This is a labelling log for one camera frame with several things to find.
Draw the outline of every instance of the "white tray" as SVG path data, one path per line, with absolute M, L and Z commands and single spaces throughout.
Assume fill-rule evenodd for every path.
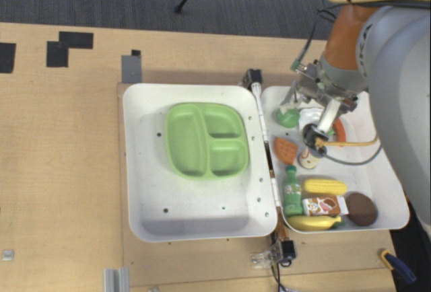
M 164 141 L 169 108 L 211 102 L 242 117 L 250 163 L 239 176 L 192 180 L 174 173 Z M 147 242 L 260 237 L 277 223 L 269 169 L 253 95 L 238 86 L 135 84 L 123 96 L 129 222 Z
M 298 145 L 298 154 L 304 149 L 304 143 L 298 127 L 286 129 L 277 121 L 276 112 L 280 102 L 285 98 L 289 87 L 269 87 L 262 95 L 265 122 L 269 133 L 271 149 L 275 137 L 282 137 Z M 303 104 L 303 108 L 321 108 L 315 102 Z M 351 113 L 341 117 L 348 141 L 370 141 L 375 135 L 374 123 L 372 121 L 368 94 L 360 94 L 358 107 Z M 369 158 L 378 148 L 379 143 L 367 147 L 329 147 L 328 154 L 345 161 L 363 161 Z M 285 177 L 284 165 L 275 154 L 271 154 L 274 164 L 274 172 L 277 177 L 279 193 L 283 199 L 282 183 Z M 327 177 L 340 180 L 347 184 L 348 195 L 351 192 L 361 192 L 369 196 L 378 209 L 378 218 L 370 226 L 357 226 L 348 217 L 345 226 L 331 231 L 360 231 L 371 229 L 399 229 L 404 227 L 409 220 L 409 209 L 403 193 L 403 189 L 382 150 L 370 163 L 363 166 L 345 166 L 334 163 L 328 159 L 322 159 L 317 167 L 308 170 L 303 168 L 297 161 L 297 177 L 299 181 L 310 177 Z

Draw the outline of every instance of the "green divided plate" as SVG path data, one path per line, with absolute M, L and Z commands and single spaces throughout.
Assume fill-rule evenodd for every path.
M 170 165 L 183 177 L 237 176 L 248 166 L 244 124 L 229 106 L 177 104 L 166 115 L 165 138 Z

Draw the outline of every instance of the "banana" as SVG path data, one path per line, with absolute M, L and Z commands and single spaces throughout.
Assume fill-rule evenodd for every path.
M 288 218 L 288 223 L 294 229 L 299 231 L 323 231 L 330 229 L 335 223 L 341 222 L 341 217 L 330 217 L 328 215 L 319 215 L 308 217 L 306 215 L 294 215 Z

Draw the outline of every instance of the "bottle label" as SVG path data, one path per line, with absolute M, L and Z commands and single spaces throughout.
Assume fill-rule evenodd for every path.
M 301 195 L 301 186 L 299 184 L 294 184 L 293 186 L 286 184 L 284 187 L 284 193 Z

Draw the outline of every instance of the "brown round object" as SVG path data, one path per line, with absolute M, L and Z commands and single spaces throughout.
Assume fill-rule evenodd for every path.
M 360 192 L 351 193 L 345 200 L 348 217 L 356 225 L 368 226 L 373 224 L 377 219 L 377 208 L 371 199 Z

